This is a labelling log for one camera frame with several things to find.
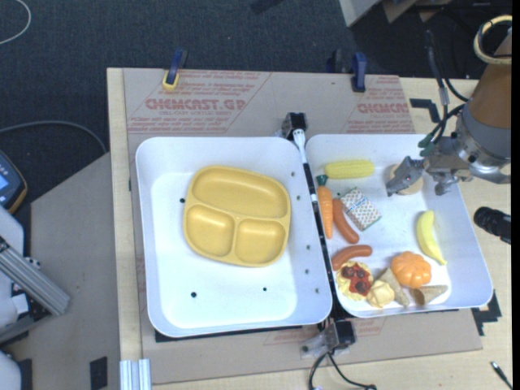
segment yellow plate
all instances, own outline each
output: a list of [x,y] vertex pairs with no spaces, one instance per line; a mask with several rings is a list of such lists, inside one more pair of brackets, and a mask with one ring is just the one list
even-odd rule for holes
[[291,203],[269,176],[235,167],[198,171],[188,187],[184,237],[197,253],[220,262],[262,267],[287,245]]

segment robotic hand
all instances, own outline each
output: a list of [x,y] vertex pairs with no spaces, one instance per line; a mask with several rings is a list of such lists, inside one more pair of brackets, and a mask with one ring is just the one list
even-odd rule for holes
[[[482,50],[483,36],[497,24],[512,24],[512,16],[499,16],[480,27],[474,39],[475,53],[488,63],[471,98],[448,112],[448,97],[442,78],[432,66],[440,83],[444,117],[419,143],[423,159],[406,157],[387,182],[388,196],[398,193],[417,181],[425,171],[434,181],[435,193],[449,191],[449,185],[474,177],[495,184],[510,184],[511,175],[501,169],[511,163],[511,71],[512,27],[494,55]],[[457,116],[456,130],[442,136],[446,121]]]

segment table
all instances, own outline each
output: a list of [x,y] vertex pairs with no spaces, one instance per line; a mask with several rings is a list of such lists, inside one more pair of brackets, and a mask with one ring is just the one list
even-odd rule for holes
[[[123,70],[110,68],[107,71],[107,85],[120,354],[122,360],[138,360],[142,358],[142,346],[133,247],[132,203],[128,191],[129,166]],[[469,96],[475,88],[476,81],[454,80],[453,85],[463,95]],[[401,86],[407,99],[429,98],[437,105],[440,104],[435,80],[401,78]],[[411,109],[410,114],[417,132],[426,133],[431,130],[431,121],[425,110]],[[461,191],[470,215],[473,215],[480,206],[489,206],[510,214],[510,185],[491,185],[482,180],[473,180],[461,184]],[[375,383],[379,388],[464,387],[484,390],[505,386],[491,368],[491,361],[497,362],[509,379],[512,379],[511,248],[497,237],[479,228],[476,229],[476,235],[492,277],[502,314],[497,323],[485,324],[485,335],[482,337],[483,350],[345,366],[344,372],[350,379],[362,383]],[[197,390],[210,386],[217,390],[238,388],[296,390],[306,388],[308,374],[308,370],[291,370],[210,381],[170,383],[154,386],[154,388]],[[345,382],[333,367],[320,368],[314,377],[314,382],[329,389],[345,388]]]

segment corn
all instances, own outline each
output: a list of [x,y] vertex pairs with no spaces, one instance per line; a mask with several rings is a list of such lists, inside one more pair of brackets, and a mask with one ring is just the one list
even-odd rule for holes
[[372,175],[374,171],[374,163],[365,159],[331,162],[325,165],[325,175],[331,179],[364,178]]

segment sausage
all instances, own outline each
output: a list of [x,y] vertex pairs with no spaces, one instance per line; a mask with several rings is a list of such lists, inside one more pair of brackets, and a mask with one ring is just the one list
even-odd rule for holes
[[359,242],[359,235],[347,222],[345,213],[343,212],[343,202],[338,198],[332,200],[332,219],[343,238],[345,238],[350,244],[357,244]]
[[348,260],[356,257],[368,257],[371,254],[372,248],[369,245],[349,245],[334,254],[332,257],[332,270],[338,271]]

